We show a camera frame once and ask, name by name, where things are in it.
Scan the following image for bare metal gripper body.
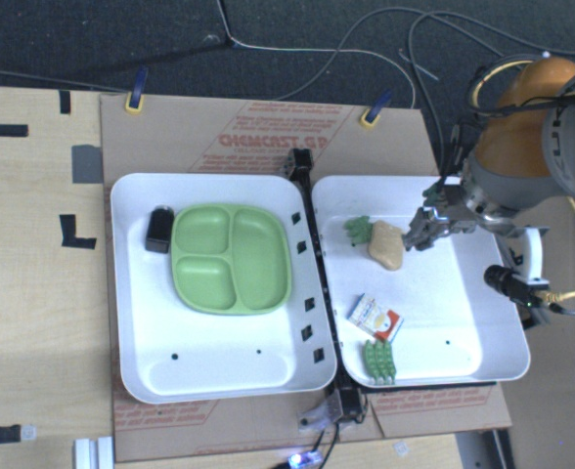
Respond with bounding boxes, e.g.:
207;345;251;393
417;177;519;238

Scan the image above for white plastic tray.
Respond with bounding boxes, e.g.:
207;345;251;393
110;172;338;405
311;174;532;389

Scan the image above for white red blue carton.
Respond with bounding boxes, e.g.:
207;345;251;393
346;292;406;344

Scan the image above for green pea pods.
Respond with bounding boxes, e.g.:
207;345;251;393
362;338;398;387

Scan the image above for green divided plate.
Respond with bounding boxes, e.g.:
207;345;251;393
170;203;293;318

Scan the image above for brown cardboard board red print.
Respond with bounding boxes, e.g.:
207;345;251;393
99;93;513;463

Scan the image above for small black bottle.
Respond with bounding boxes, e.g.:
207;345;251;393
144;205;176;255

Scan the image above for black cylinder on white bracket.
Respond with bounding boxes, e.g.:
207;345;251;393
483;226;552;308

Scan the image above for black block with thin wires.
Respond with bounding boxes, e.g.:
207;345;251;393
332;386;368;423
284;148;315;182

